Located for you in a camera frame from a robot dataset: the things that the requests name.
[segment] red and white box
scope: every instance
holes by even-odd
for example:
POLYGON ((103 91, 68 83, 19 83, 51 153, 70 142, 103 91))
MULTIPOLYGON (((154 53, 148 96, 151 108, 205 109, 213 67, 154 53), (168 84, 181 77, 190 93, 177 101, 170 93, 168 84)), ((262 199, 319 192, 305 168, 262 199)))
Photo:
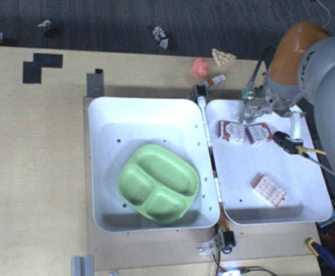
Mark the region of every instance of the red and white box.
POLYGON ((278 206, 287 193, 266 175, 260 177, 254 190, 274 206, 278 206))
POLYGON ((239 122, 219 121, 218 137, 227 141, 244 142, 245 126, 239 122))
POLYGON ((268 124, 255 124, 245 129, 251 144, 260 144, 273 140, 271 127, 268 124))

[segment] green divided plate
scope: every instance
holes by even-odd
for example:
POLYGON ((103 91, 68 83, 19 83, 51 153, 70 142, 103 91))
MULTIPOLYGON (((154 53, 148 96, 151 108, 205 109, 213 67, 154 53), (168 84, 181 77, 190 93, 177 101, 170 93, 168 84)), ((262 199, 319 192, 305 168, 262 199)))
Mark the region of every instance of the green divided plate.
POLYGON ((117 191, 125 202, 164 225, 184 216, 199 187, 195 168, 156 144, 137 149, 117 180, 117 191))

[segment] transparent plastic connector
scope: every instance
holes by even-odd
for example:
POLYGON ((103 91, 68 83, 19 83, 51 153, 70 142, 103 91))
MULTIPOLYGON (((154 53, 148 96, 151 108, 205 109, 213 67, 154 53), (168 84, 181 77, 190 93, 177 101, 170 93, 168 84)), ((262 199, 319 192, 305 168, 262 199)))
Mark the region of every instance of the transparent plastic connector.
POLYGON ((197 242, 198 255, 212 255, 225 246, 221 232, 214 235, 209 241, 197 242))

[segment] white cable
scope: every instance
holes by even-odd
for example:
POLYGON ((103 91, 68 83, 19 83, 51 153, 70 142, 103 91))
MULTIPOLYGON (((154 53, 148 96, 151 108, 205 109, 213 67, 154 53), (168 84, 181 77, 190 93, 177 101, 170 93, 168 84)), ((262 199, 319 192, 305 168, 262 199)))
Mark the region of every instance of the white cable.
POLYGON ((324 6, 322 3, 321 3, 321 1, 319 1, 319 0, 316 0, 321 6, 323 6, 323 8, 328 12, 328 22, 324 25, 324 26, 322 26, 322 28, 325 28, 326 26, 328 26, 329 25, 329 22, 330 22, 330 12, 329 12, 329 10, 328 10, 328 8, 326 7, 326 6, 324 6))

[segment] table surface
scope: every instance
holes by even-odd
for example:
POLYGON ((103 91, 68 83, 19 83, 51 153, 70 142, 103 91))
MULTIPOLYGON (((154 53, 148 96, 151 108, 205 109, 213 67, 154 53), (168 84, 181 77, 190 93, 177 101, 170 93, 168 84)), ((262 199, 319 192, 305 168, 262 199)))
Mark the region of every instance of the table surface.
MULTIPOLYGON (((193 85, 203 81, 191 73, 193 60, 0 47, 0 275, 70 275, 71 258, 89 253, 83 129, 86 74, 103 69, 105 95, 185 98, 193 85), (23 62, 33 61, 34 53, 62 54, 63 67, 42 68, 41 84, 23 84, 23 62)), ((210 95, 238 99, 256 62, 236 60, 218 68, 208 60, 211 70, 206 78, 227 77, 210 95)), ((308 237, 319 240, 314 223, 230 226, 237 247, 232 255, 222 257, 224 267, 263 266, 279 275, 320 275, 316 258, 304 244, 308 237)), ((176 231, 150 236, 157 245, 177 242, 176 231)), ((155 250, 150 264, 155 267, 135 268, 140 264, 132 260, 129 267, 122 264, 127 242, 112 244, 111 251, 119 257, 110 269, 95 275, 108 275, 120 267, 121 276, 190 275, 193 270, 194 275, 213 275, 215 264, 210 258, 190 264, 186 264, 191 262, 189 256, 187 261, 174 261, 176 253, 195 252, 195 237, 189 231, 179 232, 178 239, 184 250, 169 244, 171 256, 166 260, 155 250)))

